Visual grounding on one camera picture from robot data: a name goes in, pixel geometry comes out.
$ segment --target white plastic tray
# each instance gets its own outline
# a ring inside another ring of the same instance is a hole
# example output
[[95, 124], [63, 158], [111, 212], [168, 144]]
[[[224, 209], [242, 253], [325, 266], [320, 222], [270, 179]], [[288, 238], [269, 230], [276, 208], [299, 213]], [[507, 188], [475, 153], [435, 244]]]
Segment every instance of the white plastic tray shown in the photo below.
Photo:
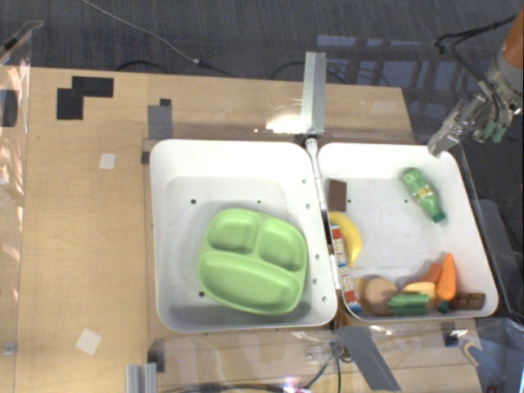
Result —
[[[499, 301], [495, 282], [477, 224], [454, 158], [443, 152], [436, 159], [422, 146], [332, 143], [318, 154], [324, 185], [328, 178], [347, 183], [347, 216], [363, 239], [353, 278], [378, 275], [401, 288], [420, 278], [429, 264], [452, 253], [458, 292], [483, 292], [482, 310], [434, 310], [418, 317], [379, 317], [362, 313], [368, 321], [427, 318], [478, 318], [493, 314]], [[436, 190], [447, 219], [434, 224], [409, 195], [401, 176], [420, 169]]]
[[[306, 327], [332, 319], [337, 299], [313, 171], [302, 148], [286, 142], [167, 140], [155, 146], [150, 165], [157, 308], [168, 328]], [[273, 215], [305, 235], [305, 289], [291, 313], [248, 314], [199, 296], [201, 242], [211, 219], [229, 207]]]

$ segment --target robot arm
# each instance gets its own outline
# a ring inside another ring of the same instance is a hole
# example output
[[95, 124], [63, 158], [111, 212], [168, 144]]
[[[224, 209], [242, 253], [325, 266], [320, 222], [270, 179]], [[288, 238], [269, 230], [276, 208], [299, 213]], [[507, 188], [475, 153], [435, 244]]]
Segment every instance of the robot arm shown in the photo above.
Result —
[[445, 119], [442, 128], [427, 144], [438, 156], [458, 144], [469, 131], [474, 139], [499, 142], [515, 115], [522, 113], [522, 23], [524, 6], [492, 61], [486, 77], [479, 78], [482, 93], [469, 102], [461, 100]]

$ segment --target green bottle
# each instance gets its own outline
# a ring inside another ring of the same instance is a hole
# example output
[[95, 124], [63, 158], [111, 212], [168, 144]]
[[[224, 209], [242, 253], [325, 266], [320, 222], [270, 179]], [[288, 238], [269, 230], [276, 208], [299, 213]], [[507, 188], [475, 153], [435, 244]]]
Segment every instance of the green bottle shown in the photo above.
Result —
[[411, 195], [424, 210], [426, 210], [435, 223], [445, 219], [445, 214], [440, 210], [435, 192], [427, 184], [426, 179], [418, 169], [408, 170], [403, 180], [408, 185]]

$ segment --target white cable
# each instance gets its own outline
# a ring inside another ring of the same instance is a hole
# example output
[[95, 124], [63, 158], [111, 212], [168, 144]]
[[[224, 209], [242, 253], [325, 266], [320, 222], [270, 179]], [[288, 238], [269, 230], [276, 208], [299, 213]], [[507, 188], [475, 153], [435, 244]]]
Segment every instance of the white cable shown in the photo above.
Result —
[[153, 38], [156, 38], [156, 39], [160, 40], [162, 43], [167, 45], [170, 49], [175, 51], [180, 56], [184, 57], [186, 60], [192, 62], [193, 64], [198, 64], [199, 63], [200, 60], [198, 60], [197, 58], [191, 58], [189, 55], [183, 53], [178, 48], [176, 48], [173, 45], [171, 45], [166, 39], [162, 38], [160, 35], [155, 34], [154, 32], [151, 32], [150, 30], [141, 28], [140, 26], [136, 26], [136, 25], [134, 25], [132, 23], [129, 23], [128, 21], [126, 21], [126, 20], [124, 20], [124, 19], [122, 19], [122, 18], [120, 18], [118, 16], [115, 16], [112, 13], [110, 13], [108, 11], [105, 11], [101, 7], [97, 6], [96, 4], [93, 4], [93, 3], [89, 2], [88, 0], [80, 0], [80, 1], [85, 3], [85, 4], [87, 4], [88, 6], [92, 7], [93, 9], [98, 10], [99, 12], [103, 13], [104, 15], [109, 16], [111, 19], [117, 20], [117, 21], [123, 23], [124, 25], [127, 25], [127, 26], [129, 26], [131, 28], [134, 28], [136, 30], [139, 30], [140, 32], [143, 32], [144, 34], [151, 35]]

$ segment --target dark floor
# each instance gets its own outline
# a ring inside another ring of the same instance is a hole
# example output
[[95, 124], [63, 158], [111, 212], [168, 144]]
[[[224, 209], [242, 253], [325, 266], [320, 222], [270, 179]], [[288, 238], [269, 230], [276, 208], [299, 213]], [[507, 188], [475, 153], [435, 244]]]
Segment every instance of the dark floor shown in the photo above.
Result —
[[[267, 79], [277, 67], [303, 60], [307, 50], [325, 51], [330, 82], [402, 87], [422, 141], [439, 128], [458, 98], [472, 91], [457, 66], [440, 58], [431, 43], [445, 32], [503, 19], [522, 4], [522, 0], [89, 1], [159, 34], [191, 58], [239, 77]], [[79, 0], [0, 0], [0, 13], [0, 42], [27, 20], [44, 20], [34, 40], [37, 66], [113, 70], [126, 61], [147, 60], [173, 74], [221, 75], [192, 65], [157, 38]], [[485, 68], [507, 30], [475, 38], [464, 52]], [[422, 44], [411, 51], [407, 43]], [[434, 70], [431, 83], [427, 66]], [[150, 66], [134, 68], [159, 72]], [[301, 67], [294, 65], [280, 71], [278, 79], [301, 80], [301, 74]], [[448, 81], [444, 87], [439, 77]], [[522, 252], [522, 118], [502, 143], [469, 141], [464, 147], [479, 197], [499, 207], [512, 248]]]

